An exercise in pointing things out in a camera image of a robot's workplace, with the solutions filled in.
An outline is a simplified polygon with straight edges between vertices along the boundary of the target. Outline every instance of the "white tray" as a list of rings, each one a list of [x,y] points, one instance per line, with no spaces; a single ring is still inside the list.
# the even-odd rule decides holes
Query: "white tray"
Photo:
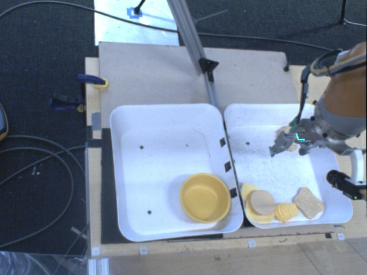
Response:
[[[301,212],[286,223],[273,219],[268,224],[250,222],[259,228],[347,222],[353,213],[349,198],[331,187],[326,174],[338,170],[335,155],[327,148],[313,148],[300,156],[298,150],[270,157],[276,131],[298,114],[298,104],[232,104],[224,112],[232,157],[239,183],[250,183],[269,191],[277,203],[292,202],[299,188],[308,187],[325,204],[313,219]],[[302,118],[313,115],[306,104]]]
[[[186,178],[206,172],[236,188],[220,112],[209,104],[126,105],[110,118],[118,224],[131,241],[237,230],[244,214],[239,195],[229,214],[204,224],[191,220],[179,201]]]

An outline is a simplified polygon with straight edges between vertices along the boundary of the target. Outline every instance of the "orange and black object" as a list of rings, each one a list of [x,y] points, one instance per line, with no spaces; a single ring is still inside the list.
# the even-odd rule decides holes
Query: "orange and black object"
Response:
[[[0,140],[3,140],[6,137],[8,129],[6,114],[0,103]]]

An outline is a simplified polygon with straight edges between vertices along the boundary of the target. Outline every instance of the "black floor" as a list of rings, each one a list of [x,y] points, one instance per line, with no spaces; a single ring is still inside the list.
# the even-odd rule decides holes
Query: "black floor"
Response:
[[[21,3],[39,0],[0,0],[0,13]],[[93,7],[93,0],[55,0]],[[366,27],[341,25],[342,0],[187,0],[195,19],[228,10],[197,22],[203,33],[276,38],[349,49],[366,40]],[[346,19],[366,24],[366,0],[348,0]],[[36,4],[0,18],[0,102],[10,135],[33,135],[66,148],[85,144],[85,114],[55,111],[49,105],[54,92],[82,97],[76,77],[84,73],[84,58],[97,56],[91,12],[74,7]],[[285,52],[290,64],[307,64],[325,52],[308,46],[254,39],[201,37],[204,46]],[[39,140],[8,138],[0,151],[36,147],[53,152]],[[84,166],[84,151],[75,151]],[[20,150],[0,154],[0,180],[47,156]],[[63,211],[71,193],[67,169],[54,159],[16,175],[0,186],[0,250],[64,254],[86,224],[84,176],[76,162],[62,156],[73,174],[74,195],[66,213],[50,228],[21,242],[8,242],[50,224]],[[71,254],[84,251],[80,239]]]

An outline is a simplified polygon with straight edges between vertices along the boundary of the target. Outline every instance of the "yellow clamp pad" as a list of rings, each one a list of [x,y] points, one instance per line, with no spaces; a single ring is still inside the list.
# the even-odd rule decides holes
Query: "yellow clamp pad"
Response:
[[[106,87],[108,87],[108,80],[106,78],[103,78],[103,80],[104,80],[104,85],[93,85],[93,87],[97,89],[106,89]]]

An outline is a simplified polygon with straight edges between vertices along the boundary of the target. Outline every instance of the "green light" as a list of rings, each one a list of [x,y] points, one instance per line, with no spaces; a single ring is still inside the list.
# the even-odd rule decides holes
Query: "green light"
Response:
[[[300,142],[304,142],[304,141],[306,140],[306,139],[300,139],[300,138],[299,138],[299,136],[298,136],[298,133],[296,133],[296,138],[297,138],[297,140],[298,140],[298,141],[300,141]]]

